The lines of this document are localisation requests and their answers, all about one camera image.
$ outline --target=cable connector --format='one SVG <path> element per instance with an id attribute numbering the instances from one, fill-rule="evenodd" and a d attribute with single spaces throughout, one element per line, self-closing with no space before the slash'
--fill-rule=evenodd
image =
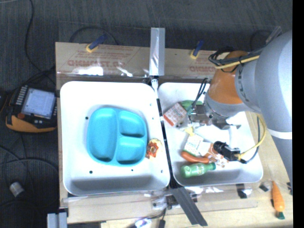
<path id="1" fill-rule="evenodd" d="M 226 160 L 229 161 L 239 161 L 238 156 L 241 152 L 239 148 L 230 148 L 228 144 L 221 141 L 216 141 L 213 144 L 213 148 L 215 151 L 217 151 L 219 154 L 223 155 Z"/>

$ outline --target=blue divided plate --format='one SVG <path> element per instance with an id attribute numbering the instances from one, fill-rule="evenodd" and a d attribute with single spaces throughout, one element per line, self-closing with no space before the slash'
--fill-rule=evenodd
<path id="1" fill-rule="evenodd" d="M 132 166 L 144 159 L 147 138 L 146 123 L 139 115 L 118 108 L 100 108 L 90 117 L 87 151 L 99 163 Z"/>

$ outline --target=blue and yellow clamp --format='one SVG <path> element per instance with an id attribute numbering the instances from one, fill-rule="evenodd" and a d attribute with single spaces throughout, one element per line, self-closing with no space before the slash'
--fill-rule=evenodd
<path id="1" fill-rule="evenodd" d="M 203 44 L 204 44 L 204 41 L 203 41 L 203 40 L 200 40 L 200 41 L 197 43 L 196 47 L 191 51 L 190 57 L 191 57 L 192 59 L 197 59 L 197 58 L 198 58 L 198 56 L 199 56 L 199 51 L 200 51 L 200 49 L 201 49 L 201 47 L 202 47 Z"/>
<path id="2" fill-rule="evenodd" d="M 98 37 L 95 41 L 93 41 L 91 44 L 86 46 L 87 52 L 89 53 L 94 52 L 98 48 L 98 45 L 103 44 L 106 39 L 107 39 L 106 34 L 103 34 L 102 36 Z"/>

